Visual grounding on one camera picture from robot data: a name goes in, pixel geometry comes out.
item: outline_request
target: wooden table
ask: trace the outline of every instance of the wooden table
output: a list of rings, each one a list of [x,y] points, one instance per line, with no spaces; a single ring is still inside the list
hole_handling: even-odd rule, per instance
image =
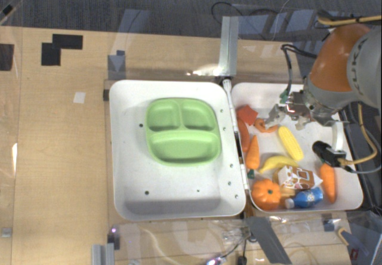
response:
[[[83,49],[62,50],[61,66],[41,66],[41,44],[52,42],[53,33],[83,35]],[[7,194],[4,195],[3,190],[0,193],[0,201],[7,205],[0,208],[1,213],[6,214],[2,218],[0,216],[2,226],[12,224],[13,212],[13,235],[0,238],[0,263],[90,264],[91,246],[106,243],[106,235],[113,223],[127,223],[115,216],[111,209],[112,196],[108,196],[107,189],[110,181],[106,166],[103,101],[104,82],[108,79],[107,56],[116,54],[116,50],[124,50],[128,77],[139,77],[145,73],[153,79],[166,78],[166,75],[171,79],[181,74],[181,78],[189,79],[194,77],[192,72],[195,69],[205,70],[208,68],[206,65],[217,63],[220,40],[0,27],[0,43],[12,41],[17,42],[22,53],[21,73],[18,73],[21,79],[14,81],[14,67],[10,72],[0,72],[0,84],[3,90],[12,83],[20,85],[20,110],[15,110],[20,111],[18,130],[13,131],[13,134],[18,133],[17,177],[15,182],[9,181],[12,177],[0,175],[1,183],[8,179]],[[295,58],[293,63],[298,69]],[[243,80],[287,81],[285,59],[275,42],[240,40],[238,65],[238,76]],[[296,70],[294,81],[301,81]],[[85,93],[83,103],[73,102],[76,93]],[[3,97],[8,95],[5,91],[0,93]],[[9,169],[11,158],[6,158],[5,154],[2,156],[0,170]],[[206,235],[206,221],[197,220],[190,224],[193,227],[189,239]],[[180,264],[201,262],[204,254],[189,257],[172,249],[167,237],[178,231],[173,229],[174,226],[167,232],[156,230],[155,224],[145,226],[152,231],[151,235],[142,234],[141,243],[159,245],[172,261]],[[310,241],[303,239],[303,242],[322,257],[323,246],[320,245],[328,242],[328,234],[321,233],[318,242],[318,234]],[[328,264],[344,264],[349,259],[345,246],[339,240],[329,243],[325,245],[329,253]],[[211,256],[208,251],[222,248],[221,244],[216,245],[217,248],[211,247],[210,250],[205,245],[206,258]],[[291,245],[287,251],[291,252],[291,249],[296,247]],[[251,246],[248,250],[248,258],[264,258],[259,246]],[[141,257],[142,264],[172,262],[168,256],[148,253]],[[159,257],[158,263],[154,261],[155,257]],[[123,257],[119,259],[117,264],[128,264]]]

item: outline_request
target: banana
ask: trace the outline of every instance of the banana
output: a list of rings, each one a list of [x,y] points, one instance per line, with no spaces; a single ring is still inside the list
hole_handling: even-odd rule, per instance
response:
[[[259,169],[259,173],[262,174],[267,170],[272,170],[274,168],[282,168],[285,165],[291,165],[292,167],[298,167],[295,160],[286,156],[273,156],[268,159],[263,164],[263,167]]]

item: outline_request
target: white tray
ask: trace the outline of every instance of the white tray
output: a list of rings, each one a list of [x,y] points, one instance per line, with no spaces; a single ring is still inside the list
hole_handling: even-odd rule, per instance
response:
[[[195,98],[217,117],[221,153],[209,164],[167,166],[150,155],[144,124],[159,98]],[[209,82],[119,81],[110,89],[114,201],[132,221],[221,217],[240,213],[245,191],[227,95]]]
[[[271,108],[279,102],[279,95],[285,89],[285,84],[256,84],[256,83],[242,83],[237,84],[232,89],[232,100],[235,108],[240,108],[248,104],[258,112],[259,118],[267,118]],[[302,85],[293,85],[292,91],[299,91]],[[318,168],[321,165],[318,157],[313,153],[312,145],[315,141],[323,141],[332,144],[332,129],[330,127],[323,127],[316,122],[306,125],[302,131],[295,129],[296,122],[293,122],[288,116],[282,121],[281,125],[288,127],[297,141],[299,142],[303,152],[304,159],[299,162],[302,168],[314,171],[317,175]],[[273,133],[260,133],[254,126],[248,127],[251,135],[256,134],[258,137],[260,149],[260,164],[274,155],[287,155],[284,147],[277,137],[277,132]],[[352,159],[347,142],[343,147],[347,153],[347,159]],[[260,174],[255,172],[255,179],[269,178],[272,179],[272,172],[264,172]],[[308,209],[277,209],[269,211],[272,214],[285,213],[285,212],[312,212],[312,211],[336,211],[336,210],[349,210],[359,208],[362,204],[363,193],[359,183],[358,176],[346,172],[341,168],[335,169],[337,200],[333,204],[326,198],[313,208]],[[249,180],[249,187],[252,187],[253,180]]]

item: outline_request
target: orange pumpkin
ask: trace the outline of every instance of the orange pumpkin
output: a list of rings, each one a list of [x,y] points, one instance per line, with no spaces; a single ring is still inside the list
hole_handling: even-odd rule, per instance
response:
[[[256,181],[251,195],[255,204],[265,211],[274,210],[280,204],[280,186],[269,179]]]
[[[275,126],[272,126],[272,127],[268,128],[268,129],[266,129],[265,128],[265,120],[257,118],[256,121],[255,121],[255,127],[261,133],[272,133],[272,132],[276,131],[279,126],[275,125]]]

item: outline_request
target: divided green plate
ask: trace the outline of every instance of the divided green plate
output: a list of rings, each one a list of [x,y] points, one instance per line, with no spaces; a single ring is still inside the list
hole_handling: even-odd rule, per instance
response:
[[[163,98],[146,112],[150,154],[163,164],[204,164],[221,152],[220,133],[212,108],[201,100]]]

